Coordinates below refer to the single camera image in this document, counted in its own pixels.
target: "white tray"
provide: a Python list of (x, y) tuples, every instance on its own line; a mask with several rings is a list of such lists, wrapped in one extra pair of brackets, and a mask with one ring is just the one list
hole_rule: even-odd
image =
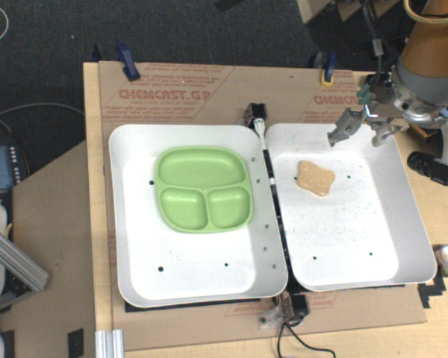
[[(162, 219), (154, 179), (157, 158), (180, 146), (230, 148), (245, 161), (253, 214), (239, 230), (183, 233)], [(267, 170), (248, 128), (123, 125), (110, 137), (119, 289), (136, 307), (273, 297), (287, 268)]]
[[(333, 148), (334, 125), (277, 124), (266, 133), (293, 273), (313, 291), (420, 283), (435, 256), (395, 140), (365, 126)], [(320, 197), (297, 186), (298, 163), (331, 169)]]

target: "wooden table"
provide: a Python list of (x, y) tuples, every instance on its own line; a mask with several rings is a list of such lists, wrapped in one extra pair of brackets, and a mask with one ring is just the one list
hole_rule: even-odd
[[(84, 98), (87, 116), (87, 154), (90, 182), (90, 218), (93, 246), (93, 279), (97, 330), (113, 329), (111, 282), (106, 220), (105, 178), (103, 175), (100, 79), (97, 63), (84, 64)], [(397, 134), (402, 157), (425, 149), (425, 144), (408, 134)], [(408, 173), (418, 207), (433, 245), (448, 244), (448, 187)], [(332, 348), (341, 357), (448, 357), (448, 278), (447, 291), (431, 298), (427, 322), (398, 327), (381, 327), (306, 335), (313, 346)], [(285, 356), (326, 357), (303, 351), (293, 338), (284, 337)], [(204, 345), (127, 352), (127, 357), (276, 357), (276, 339), (254, 339)]]

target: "black floor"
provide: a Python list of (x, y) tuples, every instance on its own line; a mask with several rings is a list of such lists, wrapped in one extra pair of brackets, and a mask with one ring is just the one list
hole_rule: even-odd
[[(0, 41), (0, 111), (40, 102), (83, 110), (82, 64), (97, 43), (106, 60), (126, 41), (136, 61), (300, 68), (332, 50), (339, 69), (376, 67), (371, 49), (361, 49), (370, 35), (360, 12), (342, 22), (330, 6), (304, 25), (296, 0), (0, 0), (0, 7), (10, 18)], [(398, 4), (379, 25), (390, 40), (413, 23)], [(70, 110), (35, 107), (0, 119), (32, 173), (84, 139), (84, 120)]]

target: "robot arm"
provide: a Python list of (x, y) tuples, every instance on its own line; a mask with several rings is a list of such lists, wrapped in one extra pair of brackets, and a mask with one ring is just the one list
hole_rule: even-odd
[[(441, 129), (441, 158), (413, 153), (408, 165), (448, 185), (448, 0), (429, 0), (420, 15), (411, 8), (411, 0), (404, 0), (404, 6), (417, 23), (403, 53), (390, 72), (381, 73), (379, 67), (375, 75), (369, 76), (357, 93), (362, 110), (346, 109), (335, 130), (328, 134), (329, 142), (334, 146), (350, 138), (362, 123), (376, 132), (374, 146), (410, 125)], [(381, 59), (378, 34), (371, 33), (376, 55)]]

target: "green divided plate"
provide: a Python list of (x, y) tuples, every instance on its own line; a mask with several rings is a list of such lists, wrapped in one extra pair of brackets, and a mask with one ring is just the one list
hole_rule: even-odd
[(252, 217), (249, 172), (227, 148), (171, 148), (158, 158), (155, 183), (161, 215), (175, 230), (236, 230)]

